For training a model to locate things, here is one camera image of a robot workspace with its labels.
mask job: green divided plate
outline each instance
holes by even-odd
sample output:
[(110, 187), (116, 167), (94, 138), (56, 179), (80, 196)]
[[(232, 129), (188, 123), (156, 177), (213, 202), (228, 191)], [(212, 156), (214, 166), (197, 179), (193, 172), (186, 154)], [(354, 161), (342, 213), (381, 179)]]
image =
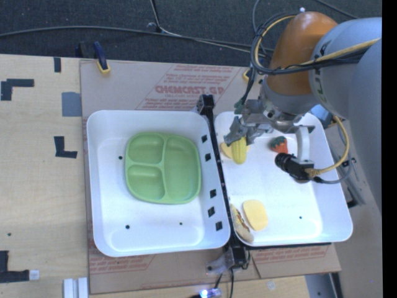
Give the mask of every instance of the green divided plate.
[(199, 151), (179, 135), (139, 133), (127, 143), (125, 179), (131, 194), (143, 201), (188, 203), (201, 189)]

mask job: table surface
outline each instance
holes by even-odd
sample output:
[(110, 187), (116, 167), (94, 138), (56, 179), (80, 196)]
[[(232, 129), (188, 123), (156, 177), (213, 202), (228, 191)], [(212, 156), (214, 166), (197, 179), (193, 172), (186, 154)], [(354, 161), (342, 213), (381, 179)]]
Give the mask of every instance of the table surface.
[[(80, 93), (78, 58), (0, 55), (0, 80), (34, 79), (0, 101), (0, 250), (8, 270), (37, 269), (40, 279), (0, 284), (1, 297), (62, 297), (68, 278), (88, 277), (86, 199), (81, 117), (62, 116), (61, 93)], [(76, 158), (56, 158), (54, 137)], [(233, 297), (309, 297), (304, 276), (238, 281)], [(230, 283), (221, 283), (225, 295)], [(202, 286), (101, 294), (106, 297), (188, 297)]]

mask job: cardboard box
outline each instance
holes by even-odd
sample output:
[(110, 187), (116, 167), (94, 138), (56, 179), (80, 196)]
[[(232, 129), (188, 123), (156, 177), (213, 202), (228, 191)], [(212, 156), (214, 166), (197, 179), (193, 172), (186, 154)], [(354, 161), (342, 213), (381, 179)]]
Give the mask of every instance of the cardboard box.
[[(95, 111), (194, 110), (201, 94), (212, 94), (214, 114), (233, 110), (246, 89), (246, 68), (109, 61), (111, 71), (102, 74), (95, 60), (80, 64), (83, 144), (88, 220), (89, 284), (91, 294), (140, 289), (213, 284), (218, 278), (205, 268), (223, 249), (111, 258), (103, 255), (92, 237), (91, 197), (87, 167), (86, 122)], [(259, 84), (249, 98), (257, 98)], [(251, 250), (247, 270), (237, 281), (340, 271), (334, 245), (291, 246)]]

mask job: blue clamp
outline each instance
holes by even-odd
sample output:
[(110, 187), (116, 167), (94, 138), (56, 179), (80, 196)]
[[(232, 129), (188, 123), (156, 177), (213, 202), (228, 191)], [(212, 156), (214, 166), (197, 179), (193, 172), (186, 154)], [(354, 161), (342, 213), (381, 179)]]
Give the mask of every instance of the blue clamp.
[(106, 62), (104, 49), (101, 47), (99, 42), (94, 42), (95, 55), (98, 58), (97, 65), (102, 74), (110, 72), (110, 66)]

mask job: yellow corn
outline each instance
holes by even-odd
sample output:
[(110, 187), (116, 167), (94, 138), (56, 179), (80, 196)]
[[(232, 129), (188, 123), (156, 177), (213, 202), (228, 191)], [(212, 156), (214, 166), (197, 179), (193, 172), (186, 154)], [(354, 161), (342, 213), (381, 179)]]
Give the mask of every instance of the yellow corn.
[(241, 137), (239, 140), (233, 142), (231, 145), (231, 157), (235, 163), (241, 165), (246, 161), (247, 157), (247, 140), (246, 137)]

